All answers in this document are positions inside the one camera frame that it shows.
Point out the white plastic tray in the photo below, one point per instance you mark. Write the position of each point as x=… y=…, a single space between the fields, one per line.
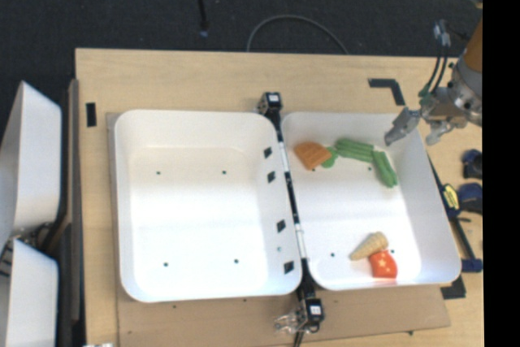
x=195 y=211
x=357 y=211

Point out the red packet with yellow stars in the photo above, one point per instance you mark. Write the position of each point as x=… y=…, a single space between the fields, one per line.
x=384 y=265

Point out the beige toy ice cream cone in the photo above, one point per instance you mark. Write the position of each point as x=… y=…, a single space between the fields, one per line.
x=371 y=244

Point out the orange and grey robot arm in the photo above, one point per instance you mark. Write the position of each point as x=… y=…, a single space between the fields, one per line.
x=475 y=50

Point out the thin black and white rod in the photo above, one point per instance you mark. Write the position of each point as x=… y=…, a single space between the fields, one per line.
x=290 y=187

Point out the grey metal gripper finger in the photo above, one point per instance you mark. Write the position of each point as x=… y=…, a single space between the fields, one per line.
x=402 y=126
x=435 y=133

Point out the orange toy carrot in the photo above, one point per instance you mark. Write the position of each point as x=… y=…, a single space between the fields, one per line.
x=312 y=154

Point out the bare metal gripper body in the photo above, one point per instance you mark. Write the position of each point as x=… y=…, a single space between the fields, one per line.
x=447 y=105

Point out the green toy bean pod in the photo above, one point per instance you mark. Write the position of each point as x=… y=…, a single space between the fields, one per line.
x=355 y=149
x=386 y=170

